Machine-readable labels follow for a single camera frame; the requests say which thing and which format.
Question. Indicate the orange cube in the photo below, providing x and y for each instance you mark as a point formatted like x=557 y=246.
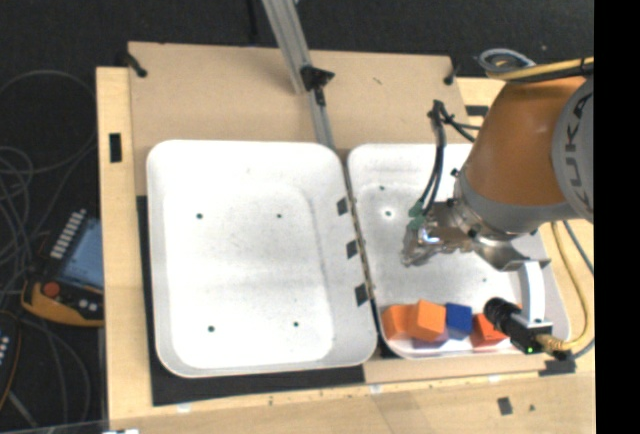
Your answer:
x=430 y=319
x=396 y=320

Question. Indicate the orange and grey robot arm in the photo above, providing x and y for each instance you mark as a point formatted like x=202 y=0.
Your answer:
x=520 y=152

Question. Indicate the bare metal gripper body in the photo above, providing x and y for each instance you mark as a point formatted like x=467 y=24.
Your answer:
x=465 y=242

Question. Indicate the red cube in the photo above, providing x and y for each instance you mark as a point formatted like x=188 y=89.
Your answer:
x=485 y=332

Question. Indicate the black cylinder on white bracket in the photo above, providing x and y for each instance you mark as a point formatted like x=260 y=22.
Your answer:
x=531 y=287

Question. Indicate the thin black and white rod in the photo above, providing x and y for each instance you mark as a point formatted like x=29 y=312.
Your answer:
x=363 y=257

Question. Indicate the white plastic tray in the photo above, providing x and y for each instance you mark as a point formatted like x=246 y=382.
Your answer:
x=250 y=262
x=390 y=267

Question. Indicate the pale wood board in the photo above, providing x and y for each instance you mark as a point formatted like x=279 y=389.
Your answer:
x=225 y=97

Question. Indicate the blue cube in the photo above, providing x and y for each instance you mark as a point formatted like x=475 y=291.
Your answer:
x=459 y=317

